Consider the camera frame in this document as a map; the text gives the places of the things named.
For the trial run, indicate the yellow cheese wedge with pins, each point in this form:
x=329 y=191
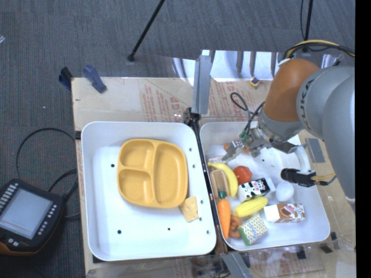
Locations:
x=189 y=208

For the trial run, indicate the orange carrot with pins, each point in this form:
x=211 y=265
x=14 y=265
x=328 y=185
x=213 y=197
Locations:
x=224 y=213

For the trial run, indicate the yellow corn cob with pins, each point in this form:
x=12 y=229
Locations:
x=250 y=206

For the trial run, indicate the yellow divided plate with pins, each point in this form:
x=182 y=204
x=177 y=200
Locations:
x=171 y=172

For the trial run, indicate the white and pink toy slice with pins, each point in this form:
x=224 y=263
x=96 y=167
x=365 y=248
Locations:
x=216 y=158

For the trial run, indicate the black cylinder on white bracket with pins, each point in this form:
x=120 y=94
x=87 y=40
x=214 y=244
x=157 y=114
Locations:
x=295 y=176

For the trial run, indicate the brown pretzel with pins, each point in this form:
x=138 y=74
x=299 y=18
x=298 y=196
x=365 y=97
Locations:
x=234 y=227

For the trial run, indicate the white egg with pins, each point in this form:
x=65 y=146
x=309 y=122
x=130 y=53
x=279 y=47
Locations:
x=284 y=191

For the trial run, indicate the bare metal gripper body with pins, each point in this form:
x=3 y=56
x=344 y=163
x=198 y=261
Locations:
x=262 y=139

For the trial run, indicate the green patterned carton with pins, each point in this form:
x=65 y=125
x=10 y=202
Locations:
x=252 y=230

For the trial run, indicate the brown cardboard board red print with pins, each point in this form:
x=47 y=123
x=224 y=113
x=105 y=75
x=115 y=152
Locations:
x=116 y=103

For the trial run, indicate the yellow banana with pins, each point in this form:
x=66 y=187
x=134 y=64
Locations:
x=229 y=174

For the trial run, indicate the black tripod leg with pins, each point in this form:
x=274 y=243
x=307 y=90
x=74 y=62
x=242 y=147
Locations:
x=309 y=16
x=150 y=22

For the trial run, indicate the brown hot dog bun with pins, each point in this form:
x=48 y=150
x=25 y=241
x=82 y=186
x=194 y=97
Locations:
x=219 y=181

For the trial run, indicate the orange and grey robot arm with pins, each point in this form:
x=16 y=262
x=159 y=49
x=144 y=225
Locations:
x=327 y=103

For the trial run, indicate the black and white cow carton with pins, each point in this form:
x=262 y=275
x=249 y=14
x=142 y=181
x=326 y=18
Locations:
x=253 y=188

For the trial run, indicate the brown and white carton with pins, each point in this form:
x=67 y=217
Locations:
x=285 y=213

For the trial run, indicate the white plastic tray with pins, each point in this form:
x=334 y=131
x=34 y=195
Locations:
x=139 y=233
x=292 y=233

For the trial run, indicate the red tomato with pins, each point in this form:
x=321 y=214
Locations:
x=243 y=174

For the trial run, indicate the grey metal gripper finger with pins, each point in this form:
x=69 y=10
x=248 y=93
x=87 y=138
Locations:
x=234 y=150
x=255 y=152

